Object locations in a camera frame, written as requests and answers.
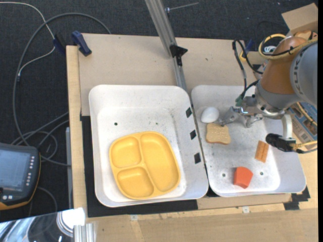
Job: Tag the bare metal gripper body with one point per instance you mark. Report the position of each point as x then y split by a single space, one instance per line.
255 107

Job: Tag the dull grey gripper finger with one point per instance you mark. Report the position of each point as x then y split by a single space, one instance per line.
228 116
251 121

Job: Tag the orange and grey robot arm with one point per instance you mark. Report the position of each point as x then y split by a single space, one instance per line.
280 69

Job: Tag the white egg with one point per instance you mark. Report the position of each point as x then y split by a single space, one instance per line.
210 114

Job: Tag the brown toast slice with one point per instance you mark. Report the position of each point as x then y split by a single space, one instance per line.
218 134

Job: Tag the orange wafer biscuit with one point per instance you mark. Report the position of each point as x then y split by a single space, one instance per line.
262 151

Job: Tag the white plastic tray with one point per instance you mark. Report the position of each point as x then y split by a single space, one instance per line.
141 110
239 155

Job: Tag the blue printed carton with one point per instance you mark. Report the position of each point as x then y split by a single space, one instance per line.
306 120

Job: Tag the orange wedge block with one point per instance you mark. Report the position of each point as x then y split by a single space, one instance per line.
242 177

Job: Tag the yellow divided plate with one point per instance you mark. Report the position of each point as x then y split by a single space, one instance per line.
151 160

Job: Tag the brown cardboard box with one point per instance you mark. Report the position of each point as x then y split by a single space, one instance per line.
301 16

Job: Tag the brown cardboard board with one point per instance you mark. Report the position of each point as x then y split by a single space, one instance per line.
131 59

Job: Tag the black cylinder on white bracket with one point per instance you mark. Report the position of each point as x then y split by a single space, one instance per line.
278 141

